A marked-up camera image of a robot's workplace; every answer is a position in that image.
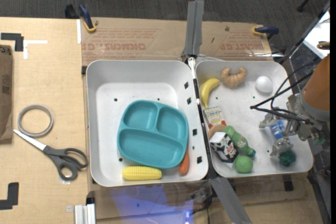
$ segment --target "brown paper bag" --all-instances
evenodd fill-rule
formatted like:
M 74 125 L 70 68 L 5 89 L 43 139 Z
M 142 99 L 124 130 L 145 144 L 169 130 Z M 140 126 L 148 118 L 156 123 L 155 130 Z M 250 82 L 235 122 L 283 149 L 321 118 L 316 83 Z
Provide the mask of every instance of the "brown paper bag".
M 0 140 L 12 138 L 12 93 L 12 48 L 10 46 L 0 45 Z

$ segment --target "yellow corn cob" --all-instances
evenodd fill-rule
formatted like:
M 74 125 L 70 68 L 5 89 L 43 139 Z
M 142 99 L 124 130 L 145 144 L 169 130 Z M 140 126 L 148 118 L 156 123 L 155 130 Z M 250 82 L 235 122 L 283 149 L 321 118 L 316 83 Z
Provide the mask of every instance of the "yellow corn cob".
M 127 180 L 152 180 L 160 179 L 162 172 L 148 166 L 129 166 L 122 170 L 122 176 Z

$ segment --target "scissors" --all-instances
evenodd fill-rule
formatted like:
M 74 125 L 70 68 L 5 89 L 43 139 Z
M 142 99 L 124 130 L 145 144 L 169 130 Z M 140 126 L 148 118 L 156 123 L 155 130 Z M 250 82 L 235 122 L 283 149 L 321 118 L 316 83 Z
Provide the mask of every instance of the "scissors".
M 22 137 L 24 140 L 32 144 L 33 146 L 40 149 L 44 154 L 46 154 L 55 163 L 59 176 L 64 180 L 74 180 L 77 177 L 77 172 L 79 169 L 88 166 L 88 159 L 84 152 L 76 148 L 64 148 L 62 150 L 56 150 L 50 146 L 47 146 L 36 139 L 23 134 L 18 130 L 13 130 L 14 133 Z M 78 161 L 75 157 L 71 157 L 68 153 L 77 153 L 82 156 L 83 162 Z M 68 168 L 71 171 L 71 176 L 65 175 L 62 172 L 63 168 Z

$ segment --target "croissant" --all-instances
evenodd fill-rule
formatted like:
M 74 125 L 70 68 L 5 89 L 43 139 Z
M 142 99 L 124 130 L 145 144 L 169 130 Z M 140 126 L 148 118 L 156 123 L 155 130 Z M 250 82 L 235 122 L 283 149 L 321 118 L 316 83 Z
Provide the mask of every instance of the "croissant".
M 238 74 L 229 74 L 231 71 L 230 67 L 227 67 L 223 69 L 221 75 L 222 81 L 230 86 L 235 87 L 241 84 L 244 79 L 246 78 L 246 69 L 244 67 L 239 67 L 239 73 Z

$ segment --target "table surface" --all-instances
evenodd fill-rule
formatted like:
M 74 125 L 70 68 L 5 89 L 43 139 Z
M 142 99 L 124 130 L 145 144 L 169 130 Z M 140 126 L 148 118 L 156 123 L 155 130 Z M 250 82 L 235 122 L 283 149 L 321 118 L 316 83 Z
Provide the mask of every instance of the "table surface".
M 136 19 L 110 18 L 112 23 L 127 25 Z M 142 28 L 159 21 L 142 20 Z M 49 107 L 54 116 L 50 133 L 38 140 L 54 148 L 87 149 L 85 95 L 83 91 L 82 47 L 78 43 L 77 20 L 10 18 L 0 20 L 1 33 L 21 33 L 25 40 L 47 40 L 47 44 L 29 44 L 28 59 L 14 52 L 13 128 L 17 128 L 19 112 L 27 105 L 38 103 Z M 0 40 L 2 45 L 14 42 Z M 30 111 L 23 117 L 26 130 L 43 130 L 49 118 L 41 111 Z M 80 171 L 70 183 L 61 180 L 53 162 L 42 152 L 13 134 L 11 141 L 0 142 L 0 200 L 7 199 L 9 183 L 19 183 L 18 205 L 0 210 L 0 222 L 5 223 L 73 223 L 74 205 L 85 205 L 90 188 L 89 169 Z M 263 197 L 237 192 L 253 223 L 322 223 L 318 203 L 305 174 L 293 175 L 296 192 L 282 193 L 277 201 L 263 202 Z M 194 215 L 194 223 L 230 223 L 220 203 Z M 97 223 L 168 223 L 165 216 L 99 219 Z

